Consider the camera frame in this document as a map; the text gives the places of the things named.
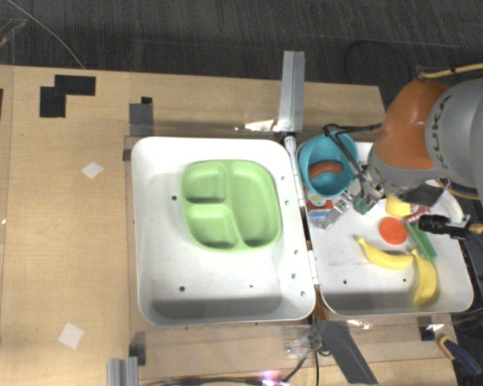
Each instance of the yellow toy banana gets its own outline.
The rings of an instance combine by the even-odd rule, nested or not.
[[[413,303],[421,306],[429,302],[436,292],[436,269],[432,262],[424,259],[414,248],[411,254],[415,257],[417,269],[419,270],[419,286],[415,291]]]
[[[411,254],[389,254],[381,249],[368,244],[363,237],[357,241],[365,250],[365,256],[371,263],[389,270],[402,270],[411,265],[413,256]]]

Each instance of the white square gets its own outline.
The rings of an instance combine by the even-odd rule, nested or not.
[[[97,177],[97,175],[103,170],[104,167],[102,167],[98,163],[91,162],[84,169],[82,169],[82,173],[84,173],[90,179],[95,179],[95,177]]]
[[[58,340],[65,346],[76,349],[82,339],[84,331],[71,323],[66,323]]]

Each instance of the wooden table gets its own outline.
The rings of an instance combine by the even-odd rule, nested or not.
[[[66,118],[40,118],[40,87],[53,87],[55,74],[95,76],[96,94],[67,96]],[[277,116],[280,82],[0,66],[0,88],[0,386],[105,385],[108,358],[125,359],[130,342],[129,103],[152,97],[156,124],[243,126]],[[375,87],[306,83],[304,97],[307,128],[383,118]],[[104,168],[94,179],[81,172],[91,162]],[[84,331],[75,349],[58,341],[67,322]],[[420,341],[414,319],[373,324],[380,329],[355,339],[381,384],[456,384],[452,364]],[[450,324],[442,330],[454,335]],[[281,349],[262,350],[280,365],[270,368],[295,366]],[[200,361],[189,363],[200,370]],[[243,367],[231,363],[221,366]],[[332,358],[320,363],[320,384],[345,384]],[[314,384],[311,365],[292,384]]]

